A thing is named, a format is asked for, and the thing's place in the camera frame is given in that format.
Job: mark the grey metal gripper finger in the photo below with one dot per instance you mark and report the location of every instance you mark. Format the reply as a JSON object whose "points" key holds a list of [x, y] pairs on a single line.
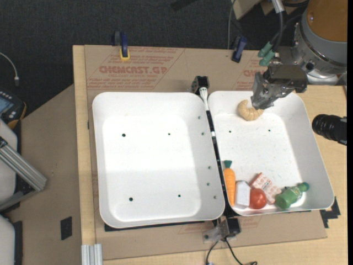
{"points": [[258, 88], [269, 98]]}

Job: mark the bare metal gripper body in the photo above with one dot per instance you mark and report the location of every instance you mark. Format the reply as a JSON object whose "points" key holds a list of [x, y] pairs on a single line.
{"points": [[289, 76]]}

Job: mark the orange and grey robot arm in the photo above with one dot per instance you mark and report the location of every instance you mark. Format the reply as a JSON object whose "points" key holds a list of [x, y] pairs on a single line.
{"points": [[328, 10]]}

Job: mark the beige croissant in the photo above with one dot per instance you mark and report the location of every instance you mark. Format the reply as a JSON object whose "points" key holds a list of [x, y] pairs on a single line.
{"points": [[246, 112]]}

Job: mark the white plastic tray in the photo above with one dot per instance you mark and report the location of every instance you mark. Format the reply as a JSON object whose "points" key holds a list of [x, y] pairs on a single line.
{"points": [[154, 159], [259, 153]]}

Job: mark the thin black and white rod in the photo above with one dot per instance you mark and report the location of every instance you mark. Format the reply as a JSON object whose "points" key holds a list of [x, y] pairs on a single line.
{"points": [[212, 126]]}

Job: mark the red and white carton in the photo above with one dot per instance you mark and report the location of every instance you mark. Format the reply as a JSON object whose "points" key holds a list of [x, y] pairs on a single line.
{"points": [[266, 184]]}

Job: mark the orange carrot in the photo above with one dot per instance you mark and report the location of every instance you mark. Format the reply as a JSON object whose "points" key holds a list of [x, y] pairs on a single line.
{"points": [[229, 181]]}

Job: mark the green bottle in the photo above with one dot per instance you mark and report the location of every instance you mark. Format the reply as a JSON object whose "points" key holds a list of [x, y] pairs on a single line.
{"points": [[289, 196]]}

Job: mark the small white bottle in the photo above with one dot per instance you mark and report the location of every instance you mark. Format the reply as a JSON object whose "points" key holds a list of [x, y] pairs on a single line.
{"points": [[242, 195]]}

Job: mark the red tomato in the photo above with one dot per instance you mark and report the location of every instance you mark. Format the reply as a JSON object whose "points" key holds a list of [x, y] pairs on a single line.
{"points": [[257, 199]]}

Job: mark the brown cardboard board red print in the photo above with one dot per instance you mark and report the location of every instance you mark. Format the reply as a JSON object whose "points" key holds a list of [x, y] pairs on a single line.
{"points": [[154, 65]]}

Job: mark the black cylinder on white bracket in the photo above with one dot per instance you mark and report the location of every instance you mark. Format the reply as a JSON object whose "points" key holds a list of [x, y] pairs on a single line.
{"points": [[328, 127]]}

